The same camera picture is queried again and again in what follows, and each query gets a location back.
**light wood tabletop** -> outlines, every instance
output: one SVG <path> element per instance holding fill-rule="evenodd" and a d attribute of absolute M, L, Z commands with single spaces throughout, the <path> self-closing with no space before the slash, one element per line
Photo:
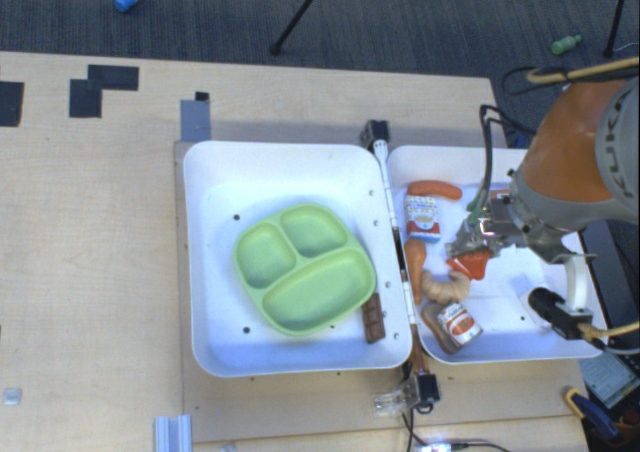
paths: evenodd
<path fill-rule="evenodd" d="M 138 67 L 138 90 L 70 118 L 70 80 L 90 64 Z M 392 147 L 480 146 L 488 80 L 1 52 L 0 81 L 25 85 L 20 125 L 0 127 L 0 391 L 22 390 L 0 405 L 0 450 L 151 452 L 154 418 L 184 413 L 198 452 L 406 448 L 401 420 L 370 408 L 395 371 L 221 381 L 195 364 L 180 102 L 209 93 L 214 139 L 355 144 L 381 119 Z M 430 366 L 443 400 L 416 421 L 424 439 L 587 450 L 561 397 L 584 388 L 577 361 Z"/>

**black tape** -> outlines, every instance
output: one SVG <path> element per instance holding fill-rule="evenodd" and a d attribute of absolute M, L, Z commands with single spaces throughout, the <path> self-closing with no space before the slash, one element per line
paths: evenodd
<path fill-rule="evenodd" d="M 0 127 L 17 127 L 22 118 L 23 82 L 0 81 Z"/>
<path fill-rule="evenodd" d="M 102 82 L 102 89 L 138 91 L 139 69 L 136 66 L 89 65 L 89 80 Z"/>
<path fill-rule="evenodd" d="M 102 117 L 102 86 L 99 81 L 71 79 L 69 117 Z"/>

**carpeted floor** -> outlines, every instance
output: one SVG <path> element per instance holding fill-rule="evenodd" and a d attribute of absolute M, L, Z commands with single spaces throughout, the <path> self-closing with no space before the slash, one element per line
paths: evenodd
<path fill-rule="evenodd" d="M 285 43 L 268 47 L 302 0 L 0 0 L 0 50 L 489 77 L 498 104 L 536 128 L 560 89 L 514 97 L 518 66 L 603 62 L 616 0 L 317 0 Z M 616 47 L 638 41 L 639 0 L 626 0 Z M 566 35 L 584 41 L 562 58 Z M 615 58 L 637 55 L 637 44 Z M 610 223 L 637 290 L 638 227 Z"/>

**yellow cable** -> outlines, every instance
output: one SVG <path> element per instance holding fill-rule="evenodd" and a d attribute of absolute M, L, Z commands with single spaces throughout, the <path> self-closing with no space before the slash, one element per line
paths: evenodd
<path fill-rule="evenodd" d="M 606 336 L 619 336 L 624 335 L 626 333 L 631 333 L 640 329 L 640 321 L 634 322 L 633 324 L 627 324 L 626 326 L 620 326 L 617 328 L 611 329 L 598 329 L 591 324 L 578 324 L 578 329 L 582 332 L 582 338 L 587 340 L 588 342 L 592 341 L 595 338 L 604 338 Z"/>
<path fill-rule="evenodd" d="M 573 79 L 579 79 L 582 77 L 590 77 L 593 75 L 602 75 L 604 73 L 614 72 L 617 70 L 625 70 L 627 68 L 637 67 L 640 58 L 629 57 L 627 59 L 620 59 L 619 61 L 613 61 L 610 63 L 598 64 L 595 66 L 589 66 L 588 68 L 580 68 L 567 73 L 548 73 L 538 75 L 536 72 L 538 68 L 531 70 L 527 73 L 527 80 L 533 84 L 552 84 L 555 82 L 570 82 Z"/>

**food can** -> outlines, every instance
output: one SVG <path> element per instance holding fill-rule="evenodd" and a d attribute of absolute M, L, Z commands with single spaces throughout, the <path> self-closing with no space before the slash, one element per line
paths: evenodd
<path fill-rule="evenodd" d="M 458 302 L 440 310 L 438 322 L 458 347 L 463 347 L 482 333 L 482 328 L 468 310 Z"/>

